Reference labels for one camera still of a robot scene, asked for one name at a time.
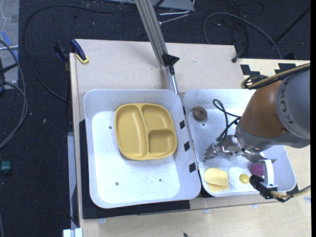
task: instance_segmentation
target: green object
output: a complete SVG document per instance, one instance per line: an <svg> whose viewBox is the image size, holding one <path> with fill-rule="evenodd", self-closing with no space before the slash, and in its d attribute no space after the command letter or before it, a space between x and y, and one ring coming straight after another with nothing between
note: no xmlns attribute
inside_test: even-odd
<svg viewBox="0 0 316 237"><path fill-rule="evenodd" d="M221 140L222 140L222 138L223 138L223 135L222 135L222 134L220 134L220 135L216 138L216 141L221 141Z"/></svg>
<svg viewBox="0 0 316 237"><path fill-rule="evenodd" d="M12 173L11 163L10 163L9 160L3 160L3 161L1 162L0 173L1 173L2 175L6 175L6 174Z"/></svg>

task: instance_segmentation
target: yellow divided plate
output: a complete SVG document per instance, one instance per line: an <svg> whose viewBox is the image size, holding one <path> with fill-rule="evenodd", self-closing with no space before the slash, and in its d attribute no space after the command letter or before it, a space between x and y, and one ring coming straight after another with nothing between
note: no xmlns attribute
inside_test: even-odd
<svg viewBox="0 0 316 237"><path fill-rule="evenodd" d="M131 160L161 159L177 149L169 111L161 105L135 103L115 112L115 135L120 153Z"/></svg>

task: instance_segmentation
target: black mat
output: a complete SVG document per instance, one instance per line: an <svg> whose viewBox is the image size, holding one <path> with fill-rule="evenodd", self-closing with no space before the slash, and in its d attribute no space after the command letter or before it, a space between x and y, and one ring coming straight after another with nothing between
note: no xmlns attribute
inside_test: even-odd
<svg viewBox="0 0 316 237"><path fill-rule="evenodd" d="M60 6L65 4L113 13ZM224 12L239 15L277 40L307 11L278 40L280 54L259 31L237 24L229 17L212 16L205 32L211 44L234 44L241 57L310 60L311 13L307 10L310 4L311 0L197 0L194 13L165 23L161 29L166 42L207 43L203 33L206 16ZM72 129L71 106L43 87L26 51L41 80L66 99L69 73L54 54L56 41L61 40L68 51L71 50L69 41L75 38L147 41L137 11L125 13L131 10L135 11L135 6L105 1L20 0L19 59L27 83L29 112L23 127L0 151L0 160L10 160L13 170L9 176L0 176L0 211L5 236L57 237L70 227L59 198L57 171L63 142ZM157 13L163 12L170 10L157 9ZM22 97L15 90L8 90L0 96L0 102L0 139L3 140L18 122ZM60 177L61 192L68 207L66 146L62 150Z"/></svg>

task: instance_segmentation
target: cable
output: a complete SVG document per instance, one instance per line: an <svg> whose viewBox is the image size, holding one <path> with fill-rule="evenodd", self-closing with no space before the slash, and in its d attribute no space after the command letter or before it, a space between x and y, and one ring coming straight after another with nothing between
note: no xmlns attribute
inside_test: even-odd
<svg viewBox="0 0 316 237"><path fill-rule="evenodd" d="M61 202L62 202L62 205L64 207L64 210L65 212L67 213L68 217L77 225L79 226L79 223L78 221L70 214L70 212L68 211L68 209L66 208L66 205L64 203L64 200L63 200L63 196L62 196L62 193L61 193L61 189L60 189L60 160L61 160L61 155L62 155L62 152L63 152L63 149L66 145L66 142L67 142L67 139L68 137L66 137L61 149L60 149L60 154L59 154L59 159L58 159L58 189L59 189L59 196L60 196L60 199L61 199Z"/></svg>
<svg viewBox="0 0 316 237"><path fill-rule="evenodd" d="M224 105L222 104L221 101L219 101L218 99L213 99L213 104L214 106L219 109L220 111L222 111L225 115L225 123L226 123L226 127L224 129L224 131L217 137L216 141L218 142L218 146L226 139L226 136L228 134L228 129L233 125L236 124L236 122L241 119L241 116L229 113L225 110ZM236 117L236 119L234 119L231 123L228 124L228 115Z"/></svg>
<svg viewBox="0 0 316 237"><path fill-rule="evenodd" d="M167 20L162 21L162 22L159 22L159 23L160 23L160 25L162 25L162 24L164 24L164 23L167 23L167 22L170 22L170 21L173 21L173 20L177 20L177 19L180 19L180 18L184 18L184 17L186 17L186 16L188 16L188 14L185 14L185 15L182 15L182 16L176 17L176 18L167 19Z"/></svg>
<svg viewBox="0 0 316 237"><path fill-rule="evenodd" d="M241 86L241 88L244 88L244 89L245 88L247 88L247 89L258 89L258 88L267 86L269 84L272 84L272 83L274 83L274 82L276 82L278 80L281 80L281 79L283 79L283 78L285 78L287 76L290 76L290 75L293 75L293 74L296 74L296 73L308 70L310 68L311 68L311 64L307 63L307 64L304 64L304 65L298 66L298 67L296 67L294 69L290 69L290 70L283 71L281 73L275 74L275 75L270 76L270 77L266 77L266 76L262 76L262 75L251 76L251 77L248 77L245 80L243 80L241 82L240 86ZM256 83L253 83L253 84L248 84L248 83L250 83L250 79L261 79L261 80L256 82Z"/></svg>
<svg viewBox="0 0 316 237"><path fill-rule="evenodd" d="M275 42L277 43L281 38L283 38L310 10L311 5L296 19L294 22L284 30L279 37L276 38Z"/></svg>
<svg viewBox="0 0 316 237"><path fill-rule="evenodd" d="M205 29L205 28L206 28L206 23L207 23L207 21L208 21L209 18L211 18L211 17L213 17L213 16L215 16L215 15L226 15L226 16L230 16L230 17L236 18L236 19L238 19L238 20L240 20L240 21L242 21L242 22L248 24L249 26L253 27L254 29L258 30L263 36L265 36L268 40L270 40L270 42L272 43L272 45L275 47L276 51L278 52L279 58L282 59L281 52L279 51L279 49L278 49L276 43L273 41L273 39L272 39L269 35L267 35L263 30L261 30L259 27L255 26L254 24L252 24L252 23L250 23L250 22L244 20L243 18L240 18L240 17L237 17L237 16L235 16L235 15L233 15L233 14L230 14L230 13L215 12L215 13L210 14L210 15L208 15L208 16L206 17L206 19L204 20L204 23L203 23L203 33L204 33L204 37L205 37L205 39L206 39L206 42L207 42L208 44L210 44L210 42L209 42L209 40L208 40L208 38L207 38L207 34L206 34L206 29Z"/></svg>
<svg viewBox="0 0 316 237"><path fill-rule="evenodd" d="M20 66L20 63L18 61L18 59L16 58L13 50L8 46L7 43L5 43L3 40L0 39L0 42L9 50L9 52L11 53L16 65L18 66L18 70L20 72L20 77L21 77L21 81L22 81L22 86L23 86L23 90L21 90L19 87L11 84L10 82L4 81L4 83L18 89L21 94L23 95L23 109L22 109L22 114L20 117L20 120L17 124L17 126L14 128L14 130L4 139L4 141L1 142L0 144L0 150L14 137L14 135L16 134L17 130L22 126L24 120L26 119L27 116L27 112L28 112L28 103L27 103L27 98L26 98L26 86L25 86L25 80L24 80L24 75Z"/></svg>
<svg viewBox="0 0 316 237"><path fill-rule="evenodd" d="M64 97L60 96L59 94L55 93L52 89L50 89L45 83L44 81L39 77L38 73L36 72L33 64L32 64L32 61L31 61L31 58L30 58L30 55L28 54L27 50L26 50L26 31L27 31L27 28L28 28L28 25L30 23L30 21L32 20L32 18L37 15L38 13L42 12L42 11L45 11L47 9L50 9L50 8L57 8L57 7L68 7L68 8L76 8L76 9L82 9L82 10L87 10L87 11L91 11L91 12L97 12L97 13L102 13L102 14L116 14L116 13L119 13L119 14L126 14L126 13L131 13L131 12L135 12L137 10L130 10L130 11L100 11L100 10L95 10L95 9L89 9L89 8L85 8L85 7L81 7L81 6L77 6L77 5L72 5L72 4L56 4L56 5L51 5L51 6L47 6L47 7L44 7L42 9L39 9L37 10L36 12L34 12L33 14L31 14L31 16L28 18L28 20L26 21L26 25L25 25L25 28L24 28L24 31L23 31L23 37L22 37L22 46L23 46L23 49L25 51L25 54L26 54L26 57L29 61L29 64L31 66L31 69L33 70L35 76L37 77L37 79L40 81L40 83L42 84L42 86L48 90L51 94L53 94L55 97L59 98L60 100L66 102L66 103L69 103L71 104L70 102L67 101L67 99L65 99Z"/></svg>
<svg viewBox="0 0 316 237"><path fill-rule="evenodd" d="M2 224L2 218L1 218L1 212L0 212L0 232L1 232L1 237L4 237L3 224Z"/></svg>
<svg viewBox="0 0 316 237"><path fill-rule="evenodd" d="M251 14L251 15L259 15L264 11L264 5L259 2L259 1L255 1L255 0L251 0L249 2L246 3L236 3L235 0L230 0L231 3L229 2L229 0L225 0L225 1L221 1L221 0L217 0L218 2L227 5L228 6L228 10L230 9L230 6L232 7L232 11L236 14L236 16L240 17L240 13L244 12L247 14ZM255 3L258 4L260 6L260 10L258 12L251 12L249 10L241 10L240 6L248 6L250 3Z"/></svg>
<svg viewBox="0 0 316 237"><path fill-rule="evenodd" d="M273 198L275 198L276 200L280 201L280 202L287 202L289 201L291 198L295 198L295 197L298 197L298 196L301 196L307 192L309 192L311 189L311 186L308 185L307 187L293 193L293 194L286 194L286 195L283 195L277 191L271 191L271 195L273 196Z"/></svg>
<svg viewBox="0 0 316 237"><path fill-rule="evenodd" d="M19 45L13 45L10 47L12 50L18 50L19 49ZM8 48L7 47L1 47L0 48L0 51L2 50L7 50Z"/></svg>
<svg viewBox="0 0 316 237"><path fill-rule="evenodd" d="M235 0L217 0L217 1L219 3L222 3L222 4L227 6L228 13L234 14L234 15L240 17L240 13L242 12L242 10L240 10L239 5L236 3ZM232 43L230 43L230 44L233 44L237 51L239 50L238 46L240 46L240 50L238 51L237 56L232 59L232 62L236 62L237 59L242 55L245 57L247 56L248 46L249 46L249 37L248 37L247 28L245 25L242 24L242 22L240 22L232 17L224 16L221 19L221 21L219 21L216 24L212 24L212 25L215 28L219 28L219 27L220 28L224 28L224 27L229 28L230 35L232 38Z"/></svg>
<svg viewBox="0 0 316 237"><path fill-rule="evenodd" d="M1 75L1 74L4 74L5 72L9 71L10 69L13 69L13 68L16 67L16 66L17 66L16 63L14 63L14 64L12 64L12 65L9 65L9 66L7 66L7 67L1 69L1 70L0 70L0 75Z"/></svg>
<svg viewBox="0 0 316 237"><path fill-rule="evenodd" d="M191 11L186 10L186 11L181 11L181 12L170 12L170 13L160 13L158 14L159 16L164 16L164 15L176 15L176 14L185 14L185 13L190 13Z"/></svg>

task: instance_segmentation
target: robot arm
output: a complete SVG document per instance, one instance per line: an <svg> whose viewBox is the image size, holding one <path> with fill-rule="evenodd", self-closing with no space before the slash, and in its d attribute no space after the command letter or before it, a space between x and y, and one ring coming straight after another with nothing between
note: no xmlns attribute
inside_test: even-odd
<svg viewBox="0 0 316 237"><path fill-rule="evenodd" d="M238 143L250 152L273 145L310 144L310 70L256 90L237 125Z"/></svg>
<svg viewBox="0 0 316 237"><path fill-rule="evenodd" d="M251 86L256 92L236 125L235 134L226 135L218 144L212 143L203 160L220 153L243 152L250 162L262 164L265 172L264 179L252 176L250 183L266 199L276 198L274 160L268 160L260 153L274 145L294 148L310 145L310 64Z"/></svg>

